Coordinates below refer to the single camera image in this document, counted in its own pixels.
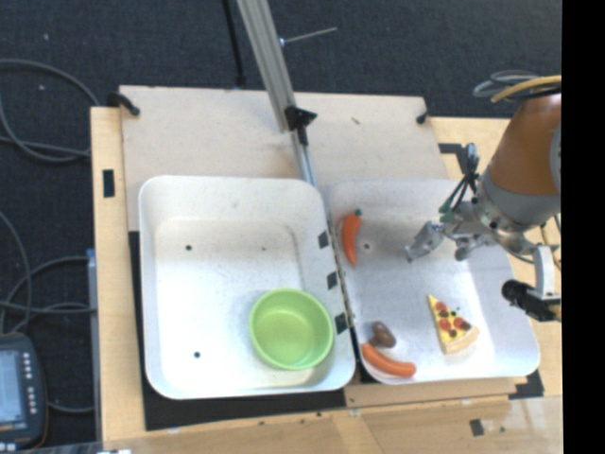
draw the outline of black bracket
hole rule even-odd
[[[122,105],[129,110],[130,114],[133,116],[138,116],[141,113],[141,110],[132,104],[132,101],[121,93],[110,93],[107,96],[107,105],[110,108],[119,108],[120,105]]]
[[[288,106],[285,108],[285,119],[291,131],[296,130],[299,135],[301,145],[308,146],[309,140],[306,135],[306,127],[318,117],[316,113],[305,111],[296,106]]]
[[[533,288],[526,283],[510,279],[502,286],[502,295],[511,306],[523,309],[526,314],[539,322],[552,322],[557,315],[550,309],[551,306],[560,306],[561,299],[539,299],[530,291]]]
[[[428,117],[428,110],[426,110],[424,113],[420,114],[419,116],[416,117],[416,122],[419,125],[423,125],[424,121],[426,121],[426,118]]]

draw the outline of toy carrot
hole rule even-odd
[[[359,227],[361,227],[361,211],[357,209],[354,213],[345,216],[342,221],[342,248],[347,259],[354,266],[357,265],[355,242]]]

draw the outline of yellow cable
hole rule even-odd
[[[526,89],[530,89],[536,86],[544,86],[546,84],[559,84],[562,82],[562,76],[549,76],[547,78],[536,78],[526,80],[524,82],[519,82],[514,86],[511,86],[504,91],[500,91],[497,95],[492,97],[492,102],[497,102],[505,97],[518,93],[519,91],[524,91]]]

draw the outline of aluminum rail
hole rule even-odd
[[[236,1],[251,40],[252,51],[265,83],[277,124],[281,131],[291,131],[285,111],[291,107],[296,108],[296,99],[294,98],[282,46],[275,30],[268,0]],[[315,186],[317,182],[306,144],[301,143],[298,132],[292,133],[292,141],[302,177]]]

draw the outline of wooden table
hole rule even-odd
[[[455,384],[385,385],[352,381],[347,409],[296,413],[146,431],[136,337],[124,176],[123,115],[92,108],[95,254],[100,336],[102,436],[106,448],[144,452],[559,452],[562,450],[562,336],[558,323],[533,323],[541,346],[544,396],[509,400],[524,378]],[[431,118],[439,143],[477,144],[492,156],[508,121]],[[456,158],[443,155],[447,173],[459,177]],[[108,200],[103,172],[112,170]],[[548,232],[556,240],[549,224]],[[533,268],[511,260],[516,278],[534,281]],[[557,277],[561,290],[561,277]]]

